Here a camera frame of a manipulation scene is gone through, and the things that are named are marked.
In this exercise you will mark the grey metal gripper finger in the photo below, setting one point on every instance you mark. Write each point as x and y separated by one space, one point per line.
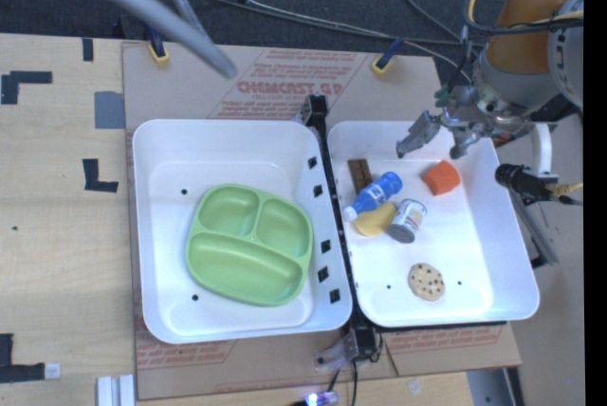
416 136
462 144

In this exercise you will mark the chocolate chip biscuit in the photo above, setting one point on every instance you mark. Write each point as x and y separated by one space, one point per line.
426 282

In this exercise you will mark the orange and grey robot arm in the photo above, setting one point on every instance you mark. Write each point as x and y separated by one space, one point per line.
533 34

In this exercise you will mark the small white can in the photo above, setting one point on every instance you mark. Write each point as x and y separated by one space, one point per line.
408 219

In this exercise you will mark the green divided plate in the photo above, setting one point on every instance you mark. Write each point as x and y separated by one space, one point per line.
249 245

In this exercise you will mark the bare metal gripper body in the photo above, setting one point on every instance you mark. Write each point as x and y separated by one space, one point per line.
479 110

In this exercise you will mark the white plastic tray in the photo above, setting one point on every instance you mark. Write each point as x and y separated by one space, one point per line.
474 252
171 224

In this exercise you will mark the yellow toy food piece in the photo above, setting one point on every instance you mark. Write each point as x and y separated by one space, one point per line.
374 221

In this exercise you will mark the black cylinder on white bracket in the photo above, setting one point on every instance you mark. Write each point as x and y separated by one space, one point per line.
524 179

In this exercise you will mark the blue bottle white cap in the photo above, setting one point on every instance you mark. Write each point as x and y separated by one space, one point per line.
377 193

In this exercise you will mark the orange cheese wedge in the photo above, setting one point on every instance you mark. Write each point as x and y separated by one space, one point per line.
441 179

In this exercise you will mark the brown chocolate bar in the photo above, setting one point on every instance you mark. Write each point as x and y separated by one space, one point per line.
359 174

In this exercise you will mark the brown cardboard board red print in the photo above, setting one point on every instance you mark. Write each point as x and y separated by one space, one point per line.
265 77

